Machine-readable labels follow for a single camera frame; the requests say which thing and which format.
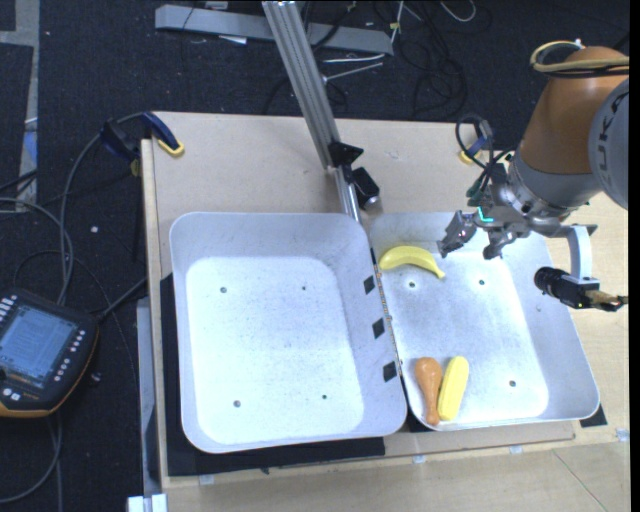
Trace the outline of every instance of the black cable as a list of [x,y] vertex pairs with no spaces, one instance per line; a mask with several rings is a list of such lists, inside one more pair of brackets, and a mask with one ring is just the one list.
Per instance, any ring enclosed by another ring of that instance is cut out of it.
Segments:
[[[130,177],[131,173],[126,173],[124,175],[125,178]],[[141,180],[137,180],[136,186],[140,186],[141,185]],[[109,231],[109,233],[111,233],[111,236],[113,236],[113,238],[115,238],[115,240],[123,247],[123,249],[125,251],[127,251],[130,255],[131,255],[131,261],[134,263],[141,263],[143,265],[146,265],[146,262],[138,259],[138,250],[137,250],[137,245],[134,245],[133,247],[129,247],[129,245],[122,239],[122,237],[120,236],[120,234],[113,229],[111,226],[109,226],[109,221],[111,220],[109,218],[109,216],[107,215],[107,213],[105,212],[104,208],[102,207],[102,201],[100,199],[100,197],[98,197],[98,192],[100,191],[100,188],[96,188],[94,190],[92,190],[91,192],[93,192],[94,195],[94,204],[95,204],[95,208],[98,211],[98,213],[100,214],[100,216],[106,221],[105,223],[105,229],[107,231]],[[141,236],[142,233],[142,223],[144,221],[144,217],[143,217],[143,213],[144,213],[144,209],[143,209],[143,200],[142,200],[142,193],[138,193],[138,201],[136,203],[136,213],[135,213],[135,224],[134,224],[134,234],[133,234],[133,240],[134,243],[139,239],[139,237]]]
[[[464,106],[468,96],[467,81],[462,65],[451,56],[424,4],[412,5],[423,20],[421,32],[412,38],[401,36],[399,45],[402,58],[423,72],[413,90],[410,119],[428,114],[431,120],[447,120]],[[430,101],[424,104],[422,97],[427,92]]]
[[[140,116],[142,116],[144,114],[144,112],[137,112],[135,114],[130,114],[128,116],[122,117],[120,119],[118,119],[116,121],[116,123],[120,124],[120,123],[124,123],[126,121],[130,121],[132,119],[137,119]],[[91,150],[91,148],[97,144],[100,141],[100,134],[95,135],[88,143],[87,145],[84,147],[84,149],[81,151],[80,155],[78,156],[78,158],[76,159],[76,161],[73,164],[73,167],[71,168],[71,171],[69,172],[69,175],[67,176],[67,182],[65,184],[64,187],[64,191],[63,191],[63,196],[62,196],[62,205],[60,206],[60,253],[61,253],[61,257],[62,257],[62,277],[63,277],[63,289],[61,291],[60,294],[60,300],[61,300],[61,304],[64,303],[64,298],[66,296],[67,293],[67,288],[69,286],[69,282],[71,281],[71,271],[73,270],[72,268],[68,271],[66,268],[66,262],[65,262],[65,254],[64,254],[64,224],[66,221],[66,209],[67,209],[67,199],[68,199],[68,193],[69,190],[71,189],[71,183],[73,182],[73,179],[75,178],[76,173],[78,172],[78,168],[80,167],[80,164],[82,163],[82,161],[84,160],[84,158],[86,157],[87,153]],[[70,262],[69,264],[72,266],[73,265],[73,258],[70,257]]]
[[[60,251],[56,251],[56,250],[44,250],[44,251],[39,251],[33,254],[28,255],[26,258],[24,258],[19,265],[17,266],[16,270],[14,271],[14,275],[13,275],[13,284],[14,286],[17,285],[17,281],[18,281],[18,275],[20,274],[20,272],[22,271],[22,269],[24,268],[24,266],[31,260],[43,256],[43,255],[47,255],[47,254],[52,254],[52,255],[59,255]],[[104,289],[104,286],[102,286],[102,284],[100,283],[100,280],[98,279],[98,277],[89,269],[89,267],[82,262],[82,260],[79,260],[77,258],[75,258],[75,262],[82,268],[85,270],[85,272],[87,272],[87,274],[91,277],[91,279],[93,279],[93,281],[95,282],[95,284],[98,286],[100,292],[102,293],[102,296],[105,300],[105,302],[107,303],[107,307],[102,309],[100,313],[98,313],[98,315],[96,315],[96,320],[99,323],[103,323],[107,320],[107,318],[109,316],[111,316],[113,318],[113,321],[116,325],[116,329],[118,330],[118,333],[120,334],[120,339],[122,341],[122,345],[124,346],[125,352],[127,353],[127,357],[129,359],[129,367],[131,369],[131,374],[133,376],[133,382],[134,382],[134,386],[135,389],[138,389],[138,374],[136,372],[135,369],[135,364],[133,361],[133,356],[131,354],[131,350],[129,348],[129,345],[127,343],[127,338],[124,334],[124,331],[122,329],[122,325],[120,324],[120,320],[118,319],[116,313],[115,313],[115,309],[120,306],[126,299],[128,299],[137,289],[140,288],[140,286],[146,282],[146,277],[143,278],[142,280],[140,280],[138,283],[136,283],[133,287],[131,287],[129,290],[127,290],[121,297],[119,297],[115,302],[111,302],[109,300],[109,296],[106,292],[106,290]],[[138,418],[140,418],[140,404],[139,402],[137,402],[137,406],[138,406]],[[62,429],[62,416],[60,413],[60,410],[56,411],[57,417],[58,417],[58,424],[60,425],[60,429]],[[60,432],[60,441],[59,441],[59,450],[61,450],[62,448],[62,432]],[[62,511],[62,473],[59,467],[59,456],[57,457],[57,461],[56,461],[56,469],[58,471],[58,482],[57,482],[57,486],[58,486],[58,509],[59,511]],[[46,478],[48,478],[48,476],[51,474],[51,470],[48,470]],[[17,501],[19,499],[22,499],[24,497],[26,497],[27,495],[31,494],[32,492],[34,492],[36,489],[38,489],[42,483],[44,483],[44,480],[39,481],[36,485],[32,486],[28,492],[25,493],[21,493],[20,495],[18,495],[17,497],[11,497],[10,499],[12,501]]]
[[[548,12],[554,12],[557,9],[562,9],[563,11],[569,12],[571,14],[575,14],[577,16],[581,16],[585,19],[590,19],[593,21],[597,21],[598,23],[604,23],[606,25],[609,25],[612,28],[615,28],[617,30],[620,31],[627,31],[629,32],[628,28],[623,28],[621,25],[618,25],[617,23],[613,23],[611,21],[609,21],[609,19],[607,19],[606,17],[601,17],[601,16],[592,16],[590,14],[587,14],[586,12],[582,12],[580,10],[576,10],[576,9],[572,9],[571,7],[568,7],[566,5],[563,5],[561,2],[557,2],[554,0],[546,0],[546,3],[549,5],[548,8]],[[584,4],[583,2],[569,2],[571,4],[571,6],[576,5],[576,6],[580,6],[580,5],[587,5]]]
[[[62,265],[65,268],[66,277],[63,280],[62,289],[60,290],[60,294],[56,302],[58,304],[62,304],[64,302],[64,295],[66,294],[67,288],[69,287],[71,273],[73,272],[73,262],[75,259],[73,256],[73,252],[74,252],[73,243],[71,242],[71,238],[69,237],[69,234],[64,229],[64,226],[62,225],[59,219],[56,219],[56,217],[50,211],[46,210],[45,208],[43,208],[42,206],[36,203],[32,203],[31,201],[27,201],[24,199],[14,199],[13,197],[0,197],[0,203],[3,203],[3,202],[22,204],[28,208],[33,208],[34,210],[47,216],[52,222],[58,225],[60,229],[60,236],[62,238],[62,250],[60,251],[62,253]],[[18,213],[12,212],[11,215],[18,215]]]
[[302,26],[304,27],[304,33],[309,37],[309,26],[311,25],[311,13],[315,8],[316,4],[314,2],[305,2],[304,7],[302,8],[302,12],[300,15],[302,16]]
[[3,192],[5,190],[7,190],[8,188],[11,188],[14,185],[22,183],[24,180],[28,180],[29,178],[35,177],[37,172],[38,172],[38,169],[34,169],[33,171],[29,171],[29,172],[26,172],[24,174],[21,174],[17,178],[15,178],[15,179],[13,179],[11,181],[8,181],[3,185],[0,185],[0,192]]
[[[465,114],[464,116],[462,116],[456,122],[455,130],[454,130],[456,141],[458,142],[458,145],[460,146],[460,149],[465,154],[465,156],[467,158],[469,158],[470,160],[472,160],[475,164],[479,165],[480,167],[482,167],[484,169],[487,164],[485,164],[484,162],[481,162],[480,160],[478,160],[474,154],[471,154],[469,152],[469,148],[467,148],[465,146],[464,142],[462,142],[462,136],[460,135],[460,128],[462,127],[462,125],[464,123],[468,123],[469,121],[473,122],[474,128],[476,130],[476,135],[478,135],[478,137],[480,137],[482,135],[481,133],[479,133],[480,132],[480,127],[479,126],[480,126],[480,123],[486,122],[486,121],[482,117],[477,115],[477,114],[469,113],[469,114]],[[489,144],[491,144],[491,148],[493,150],[493,134],[488,134],[487,142]]]
[[500,161],[502,157],[504,157],[507,153],[510,153],[514,149],[515,148],[508,148],[508,149],[502,150],[497,155],[489,158],[489,162],[487,162],[487,165],[485,166],[484,170],[480,173],[480,179],[482,180],[480,185],[480,190],[482,190],[483,192],[486,190],[487,186],[489,185],[489,182],[491,181],[491,178],[493,177],[493,170],[496,168],[496,164]]
[[123,293],[118,299],[113,301],[109,307],[107,307],[104,311],[97,315],[98,323],[104,322],[105,318],[107,318],[118,306],[120,306],[124,301],[126,301],[131,295],[138,291],[142,286],[147,284],[147,278],[143,277],[134,284],[131,288],[129,288],[125,293]]
[[314,53],[320,48],[322,48],[324,45],[326,45],[329,41],[331,41],[333,36],[336,35],[338,30],[340,30],[340,27],[342,26],[345,18],[349,15],[350,12],[351,12],[351,9],[345,9],[344,12],[342,12],[338,17],[336,17],[336,19],[331,23],[332,26],[329,29],[329,31],[317,43],[311,45],[311,50]]
[[629,43],[629,32],[628,32],[628,31],[627,31],[627,33],[626,33],[624,36],[622,36],[622,38],[621,38],[621,39],[620,39],[616,44],[614,44],[614,45],[612,46],[612,48],[613,48],[614,50],[621,51],[621,50],[622,50],[622,47],[623,47],[625,44],[627,44],[627,43]]
[[[69,192],[67,192],[66,195],[68,197],[72,197],[72,196],[80,196],[84,194],[91,194],[93,192],[98,192],[107,187],[110,187],[111,185],[115,185],[116,183],[119,183],[120,181],[130,177],[131,177],[131,171],[126,171],[122,174],[119,174],[118,176],[114,176],[113,178],[109,178],[108,180],[101,181],[97,185],[92,185],[90,187],[81,188],[78,190],[69,190]],[[64,193],[53,196],[47,199],[46,201],[43,201],[42,203],[40,203],[40,206],[49,206],[50,204],[60,201],[64,196],[65,196]]]
[[26,491],[23,491],[19,494],[15,494],[13,496],[9,496],[7,498],[0,498],[0,505],[6,505],[8,503],[14,503],[23,498],[26,498],[30,494],[33,494],[37,489],[42,487],[42,485],[49,479],[51,473],[58,467],[58,462],[60,460],[60,452],[62,451],[62,418],[60,412],[56,412],[57,418],[57,432],[54,434],[53,425],[51,425],[51,418],[47,417],[47,427],[49,428],[49,433],[51,434],[51,438],[53,440],[53,459],[49,464],[47,470],[44,472],[40,480],[38,480],[34,485],[29,487]]
[[[394,23],[396,21],[398,13],[393,12],[393,9],[391,8],[392,2],[371,2],[371,5],[373,6],[373,12],[378,15],[378,18],[380,18],[385,25],[391,25],[391,23]],[[381,5],[384,5],[385,9],[387,10],[388,16],[380,12]]]
[[493,25],[493,14],[491,10],[483,5],[476,4],[476,15],[473,17],[473,22],[468,23],[459,23],[457,22],[458,27],[465,27],[467,30],[452,30],[447,29],[444,30],[445,34],[457,34],[463,36],[474,36],[478,34],[482,34],[489,30]]
[[17,188],[16,197],[20,197],[20,194],[22,194],[25,190],[27,190],[35,180],[36,180],[35,176],[31,176],[30,178],[25,180],[25,182]]
[[333,106],[343,107],[343,111],[347,112],[349,110],[349,98],[347,97],[347,93],[333,82],[327,82],[325,87],[327,89],[327,98],[329,99],[329,103]]
[[[305,33],[308,33],[307,29],[308,26],[311,23],[311,10],[313,9],[313,7],[315,6],[309,6],[309,10],[307,11],[307,13],[304,14],[303,17],[303,23],[305,23]],[[311,45],[311,50],[315,53],[317,50],[319,50],[320,48],[322,48],[327,42],[329,42],[331,40],[331,38],[333,36],[336,35],[336,33],[338,32],[338,29],[342,26],[342,23],[344,22],[344,19],[347,17],[347,15],[350,13],[351,11],[349,9],[345,9],[345,11],[343,13],[341,13],[336,20],[332,23],[332,27],[331,29],[329,29],[329,31],[315,44]],[[278,92],[280,91],[280,89],[282,89],[282,87],[289,83],[289,76],[285,76],[283,78],[280,78],[272,87],[271,90],[269,91],[269,94],[267,96],[267,99],[265,100],[264,104],[262,105],[262,109],[260,110],[260,114],[261,115],[267,115],[269,113],[269,108],[271,107],[271,104],[273,103],[273,100],[275,99],[276,95],[278,94]],[[346,98],[346,94],[344,93],[344,91],[342,91],[342,89],[340,89],[338,86],[336,86],[335,84],[331,84],[332,87],[334,88],[334,90],[336,90],[336,92],[338,92],[339,96],[341,97],[342,103],[338,103],[338,105],[347,105],[347,98]]]

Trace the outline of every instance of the floor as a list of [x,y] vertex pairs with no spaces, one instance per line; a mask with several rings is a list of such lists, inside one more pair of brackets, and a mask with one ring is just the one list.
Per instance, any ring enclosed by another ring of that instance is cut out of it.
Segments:
[[175,489],[172,512],[627,512],[629,443]]
[[[40,0],[18,0],[16,4],[16,30],[0,31],[0,42],[33,47],[31,83],[25,119],[25,143],[22,147],[20,174],[26,174],[37,167],[37,153],[32,148],[37,145],[38,127],[38,62],[40,41]],[[36,197],[37,182],[22,193],[21,199],[33,200]]]

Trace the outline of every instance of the plastic banana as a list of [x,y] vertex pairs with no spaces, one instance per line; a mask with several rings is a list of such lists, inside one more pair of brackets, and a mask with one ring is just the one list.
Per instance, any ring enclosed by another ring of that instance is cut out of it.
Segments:
[[378,261],[381,270],[389,270],[400,265],[416,265],[433,272],[439,279],[444,277],[444,272],[438,268],[433,255],[422,247],[399,245],[385,252]]
[[438,395],[440,419],[450,421],[458,415],[468,378],[469,362],[463,356],[452,358],[444,372]]

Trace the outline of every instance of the wooden table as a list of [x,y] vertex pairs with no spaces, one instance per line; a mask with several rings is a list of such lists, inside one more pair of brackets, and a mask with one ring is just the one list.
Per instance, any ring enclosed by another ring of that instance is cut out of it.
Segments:
[[[302,118],[158,115],[186,147],[175,158],[151,140],[142,145],[160,485],[169,510],[630,509],[629,443],[619,442],[630,425],[628,308],[572,312],[607,425],[398,432],[385,438],[382,458],[276,468],[268,475],[169,476],[159,287],[171,273],[172,222],[189,211],[338,212],[340,205]],[[467,209],[465,191],[478,168],[457,158],[452,124],[337,124],[343,141],[365,149],[357,164],[382,190],[381,205],[363,215],[365,228],[384,212]],[[592,236],[594,276],[603,290],[628,293],[627,212],[600,194],[571,221],[599,225]],[[549,240],[548,246],[556,266],[569,269],[566,241]]]

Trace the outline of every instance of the white plastic tray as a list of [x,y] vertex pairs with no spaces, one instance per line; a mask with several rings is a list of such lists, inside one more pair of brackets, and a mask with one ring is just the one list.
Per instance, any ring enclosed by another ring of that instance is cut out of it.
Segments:
[[182,425],[198,449],[384,436],[406,418],[362,227],[189,213],[170,232]]
[[385,214],[371,227],[379,259],[398,245],[433,254],[446,276],[413,265],[381,274],[401,361],[409,405],[424,424],[425,402],[414,375],[420,357],[444,369],[457,355],[470,373],[458,416],[435,430],[581,419],[598,408],[599,393],[566,306],[533,282],[553,266],[544,239],[531,234],[487,261],[488,244],[478,230],[463,248],[441,258],[442,239],[453,213]]

